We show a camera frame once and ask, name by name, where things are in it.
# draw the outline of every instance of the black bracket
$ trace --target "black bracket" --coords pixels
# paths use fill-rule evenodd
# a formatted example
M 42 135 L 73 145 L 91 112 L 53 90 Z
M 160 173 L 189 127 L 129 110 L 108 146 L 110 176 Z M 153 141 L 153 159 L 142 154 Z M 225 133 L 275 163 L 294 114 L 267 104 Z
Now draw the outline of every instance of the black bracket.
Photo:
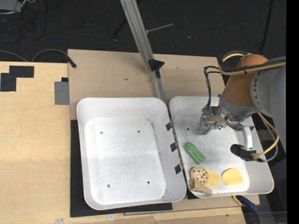
M 165 64 L 165 62 L 157 61 L 155 59 L 149 59 L 149 67 L 151 71 L 156 72 L 156 77 L 161 78 L 159 69 Z

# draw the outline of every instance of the cookie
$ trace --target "cookie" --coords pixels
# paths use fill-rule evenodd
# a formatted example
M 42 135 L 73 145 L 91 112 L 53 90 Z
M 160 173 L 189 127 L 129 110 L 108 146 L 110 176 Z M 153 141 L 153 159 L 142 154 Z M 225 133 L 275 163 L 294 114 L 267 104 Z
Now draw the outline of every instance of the cookie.
M 191 179 L 191 182 L 189 183 L 189 187 L 192 191 L 200 192 L 204 194 L 211 195 L 212 190 L 207 188 L 205 185 L 201 184 L 200 182 L 195 181 L 194 179 Z
M 191 174 L 191 179 L 194 179 L 199 183 L 206 184 L 208 182 L 209 173 L 202 166 L 192 168 L 190 174 Z

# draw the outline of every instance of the yellow object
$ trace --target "yellow object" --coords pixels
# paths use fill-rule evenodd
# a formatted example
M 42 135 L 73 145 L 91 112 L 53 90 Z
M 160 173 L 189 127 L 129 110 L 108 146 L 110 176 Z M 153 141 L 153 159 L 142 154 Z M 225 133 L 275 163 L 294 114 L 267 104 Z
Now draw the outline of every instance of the yellow object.
M 235 195 L 233 196 L 233 199 L 235 200 L 236 203 L 238 203 L 240 206 L 243 206 L 243 204 L 235 197 Z
M 265 151 L 263 151 L 263 152 L 261 152 L 261 153 L 259 153 L 259 154 L 256 154 L 256 153 L 252 153 L 251 154 L 251 156 L 253 157 L 253 159 L 258 159 L 259 157 L 261 157 L 261 156 L 263 156 L 264 154 L 266 154 L 266 153 L 268 153 L 271 149 L 273 149 L 276 145 L 277 145 L 277 143 L 278 143 L 278 141 L 279 141 L 279 135 L 278 135 L 278 132 L 277 132 L 277 130 L 275 129 L 275 127 L 272 125 L 272 124 L 270 124 L 269 122 L 268 122 L 268 120 L 266 120 L 266 118 L 259 112 L 259 113 L 257 113 L 258 114 L 258 116 L 263 120 L 263 121 L 265 121 L 265 123 L 275 132 L 275 134 L 276 134 L 276 139 L 275 139 L 275 141 L 273 142 L 273 144 L 269 147 L 269 148 L 267 148 Z
M 215 187 L 218 185 L 219 181 L 220 181 L 220 177 L 218 176 L 218 174 L 216 174 L 215 172 L 206 169 L 207 173 L 209 174 L 209 178 L 208 181 L 206 183 L 206 186 L 208 187 Z
M 225 62 L 227 59 L 233 57 L 233 56 L 245 56 L 244 54 L 242 53 L 233 53 L 233 54 L 230 54 L 228 55 L 227 57 L 223 58 L 223 62 Z M 262 67 L 256 67 L 256 68 L 250 68 L 248 67 L 248 69 L 246 70 L 247 72 L 256 72 L 258 70 L 266 70 L 266 69 L 271 69 L 271 68 L 276 68 L 276 67 L 281 67 L 281 66 L 284 66 L 285 65 L 285 62 L 282 62 L 282 63 L 277 63 L 277 64 L 272 64 L 272 65 L 265 65 L 265 66 L 262 66 Z M 219 71 L 223 74 L 223 75 L 238 75 L 238 74 L 244 74 L 244 71 L 243 70 L 239 70 L 239 71 L 232 71 L 232 72 L 225 72 L 221 66 L 219 65 Z
M 224 171 L 221 179 L 227 186 L 237 185 L 243 182 L 242 175 L 237 168 L 230 168 Z

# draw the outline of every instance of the yellow cheese toy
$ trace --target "yellow cheese toy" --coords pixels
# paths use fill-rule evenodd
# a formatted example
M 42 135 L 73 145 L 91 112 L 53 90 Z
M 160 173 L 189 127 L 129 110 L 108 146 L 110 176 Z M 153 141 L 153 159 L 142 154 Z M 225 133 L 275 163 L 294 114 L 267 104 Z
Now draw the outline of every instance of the yellow cheese toy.
M 218 176 L 218 174 L 216 174 L 215 172 L 208 170 L 208 169 L 206 169 L 206 171 L 209 174 L 209 179 L 206 183 L 206 186 L 208 186 L 208 187 L 217 186 L 220 181 L 220 177 Z
M 242 175 L 237 168 L 225 170 L 221 176 L 221 179 L 227 186 L 237 185 L 243 182 Z

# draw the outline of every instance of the black tape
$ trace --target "black tape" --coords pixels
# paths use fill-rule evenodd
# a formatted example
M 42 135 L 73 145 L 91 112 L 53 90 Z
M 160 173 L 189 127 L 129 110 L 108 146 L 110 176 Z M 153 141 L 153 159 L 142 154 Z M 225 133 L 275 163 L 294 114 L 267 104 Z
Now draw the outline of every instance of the black tape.
M 171 148 L 171 151 L 173 152 L 174 150 L 176 150 L 177 149 L 177 145 L 176 145 L 176 143 L 172 143 L 172 144 L 170 144 L 170 148 Z
M 170 122 L 166 125 L 166 128 L 167 128 L 167 131 L 170 131 L 170 129 L 171 129 L 171 124 L 170 124 Z
M 17 79 L 9 73 L 1 73 L 0 91 L 16 91 Z
M 1 73 L 0 91 L 16 91 L 17 78 L 33 78 L 34 66 L 9 66 L 9 73 Z
M 9 66 L 9 73 L 16 78 L 33 78 L 34 66 Z
M 179 164 L 174 168 L 174 170 L 176 170 L 176 174 L 182 171 L 181 166 Z

